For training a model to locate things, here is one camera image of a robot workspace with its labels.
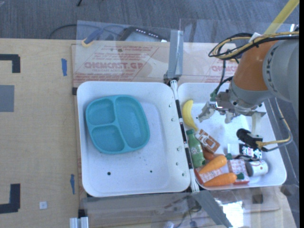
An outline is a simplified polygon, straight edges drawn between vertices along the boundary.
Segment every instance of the yellow pole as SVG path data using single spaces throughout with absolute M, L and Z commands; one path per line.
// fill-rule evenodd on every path
M 298 6 L 300 0 L 289 0 L 282 11 L 278 14 L 275 20 L 271 23 L 264 34 L 272 34 L 277 31 L 277 29 L 284 23 L 292 11 Z

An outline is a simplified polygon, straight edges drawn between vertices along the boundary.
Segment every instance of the gray carpet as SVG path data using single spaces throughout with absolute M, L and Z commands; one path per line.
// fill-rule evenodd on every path
M 1 1 L 0 38 L 76 39 L 79 20 L 168 29 L 179 29 L 180 19 L 241 21 L 244 28 L 255 29 L 257 23 L 271 23 L 289 0 L 83 0 L 79 7 L 79 0 Z M 285 23 L 299 24 L 299 14 L 297 6 Z M 231 28 L 225 27 L 216 31 L 218 37 L 205 32 L 210 37 L 204 40 L 222 40 L 230 32 Z M 294 134 L 289 152 L 284 153 L 289 154 L 294 166 L 286 167 L 288 180 L 282 191 L 289 198 L 299 227 L 298 160 L 292 159 L 298 154 L 299 122 L 289 103 L 280 101 L 280 105 Z

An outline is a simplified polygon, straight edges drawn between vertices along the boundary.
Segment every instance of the green bottle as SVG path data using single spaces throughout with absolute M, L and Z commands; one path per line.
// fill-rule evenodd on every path
M 191 153 L 192 163 L 194 168 L 198 168 L 205 164 L 203 149 L 201 148 L 200 141 L 194 136 L 194 130 L 186 131 L 188 137 L 188 146 Z

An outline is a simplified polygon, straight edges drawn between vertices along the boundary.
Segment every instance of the black corner marking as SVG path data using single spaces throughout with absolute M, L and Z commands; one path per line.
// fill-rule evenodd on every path
M 72 94 L 73 95 L 77 95 L 77 89 L 78 89 L 77 87 L 72 88 Z
M 0 54 L 0 60 L 11 61 L 11 72 L 20 73 L 20 57 L 18 54 Z
M 0 214 L 18 212 L 20 208 L 20 183 L 11 184 L 9 192 L 9 203 L 0 204 Z

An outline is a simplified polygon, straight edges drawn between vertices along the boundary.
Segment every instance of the white tray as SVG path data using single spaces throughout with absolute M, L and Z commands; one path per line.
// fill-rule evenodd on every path
M 225 153 L 228 148 L 228 144 L 241 143 L 238 140 L 236 132 L 240 128 L 251 131 L 252 119 L 247 116 L 238 116 L 233 118 L 231 123 L 225 123 L 225 116 L 220 115 L 219 112 L 215 112 L 209 119 L 202 121 L 201 123 L 196 118 L 204 107 L 205 103 L 210 100 L 210 93 L 218 86 L 218 84 L 211 83 L 184 83 L 178 88 L 178 95 L 180 100 L 181 108 L 183 104 L 192 99 L 193 107 L 191 115 L 198 128 L 203 129 L 215 140 L 220 143 L 220 148 L 217 150 L 218 153 Z M 228 84 L 224 84 L 220 91 L 225 91 L 228 88 Z M 258 109 L 261 112 L 266 112 L 264 105 Z M 261 118 L 261 129 L 260 132 L 264 142 L 275 140 L 275 135 L 270 124 L 268 115 L 265 114 Z M 268 145 L 267 148 L 273 148 L 276 144 Z M 208 190 L 228 190 L 228 189 L 239 189 L 248 187 L 266 187 L 266 186 L 278 186 L 285 182 L 287 178 L 286 169 L 282 160 L 282 156 L 279 149 L 271 152 L 262 152 L 262 158 L 268 163 L 269 171 L 263 176 L 250 177 L 248 184 L 241 185 L 227 185 L 221 187 L 201 187 Z M 222 169 L 223 172 L 227 172 L 227 167 Z
M 146 114 L 150 139 L 142 149 L 100 153 L 85 123 L 88 104 L 109 95 L 131 95 Z M 163 83 L 84 82 L 77 90 L 82 182 L 94 197 L 181 192 L 190 185 L 175 99 Z

